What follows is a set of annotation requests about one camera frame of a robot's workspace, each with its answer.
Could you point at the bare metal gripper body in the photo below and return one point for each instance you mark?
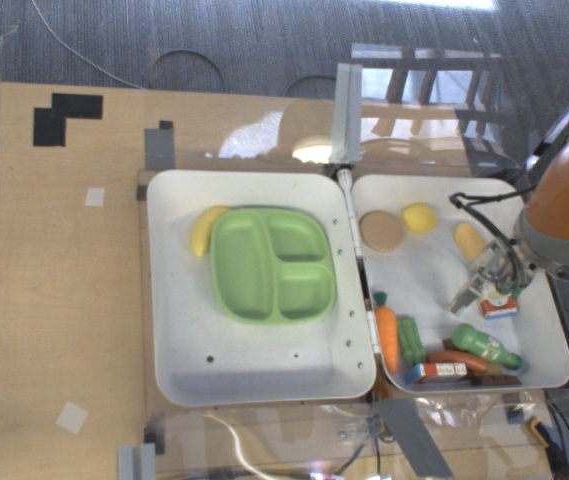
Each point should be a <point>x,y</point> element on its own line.
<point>499,260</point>

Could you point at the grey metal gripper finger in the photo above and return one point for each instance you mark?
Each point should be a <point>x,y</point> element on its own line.
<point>465,295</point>

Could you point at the tan bread slice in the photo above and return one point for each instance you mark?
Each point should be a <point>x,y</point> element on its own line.
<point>469,240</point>

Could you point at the small red and white carton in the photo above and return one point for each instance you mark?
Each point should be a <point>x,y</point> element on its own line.
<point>500,308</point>

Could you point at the white plastic tray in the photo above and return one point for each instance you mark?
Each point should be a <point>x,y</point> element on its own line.
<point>184,348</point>
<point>424,283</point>

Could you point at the green bottle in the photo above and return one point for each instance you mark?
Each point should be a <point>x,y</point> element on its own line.
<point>479,344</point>

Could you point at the red sausage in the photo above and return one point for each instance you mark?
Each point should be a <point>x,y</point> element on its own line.
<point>456,359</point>

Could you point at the green ridged vegetable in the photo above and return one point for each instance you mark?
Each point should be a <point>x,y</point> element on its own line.
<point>411,343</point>

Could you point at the red white and blue carton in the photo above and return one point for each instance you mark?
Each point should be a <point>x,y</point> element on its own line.
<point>436,372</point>

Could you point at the orange carrot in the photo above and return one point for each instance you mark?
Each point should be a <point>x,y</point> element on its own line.
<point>387,333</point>

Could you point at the yellow lemon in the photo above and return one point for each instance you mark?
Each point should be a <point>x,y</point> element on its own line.
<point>420,218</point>

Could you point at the brown chocolate bar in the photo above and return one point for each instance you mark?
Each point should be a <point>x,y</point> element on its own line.
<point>494,380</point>

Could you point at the brown round biscuit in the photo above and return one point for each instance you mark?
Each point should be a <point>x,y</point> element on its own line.
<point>381,232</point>

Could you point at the thin black and white rod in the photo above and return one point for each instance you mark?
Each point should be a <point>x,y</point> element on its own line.
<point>352,228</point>

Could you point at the green divided plate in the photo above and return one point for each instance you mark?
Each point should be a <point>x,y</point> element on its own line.
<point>244,268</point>

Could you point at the yellow banana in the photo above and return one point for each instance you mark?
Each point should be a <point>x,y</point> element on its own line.
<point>199,238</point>

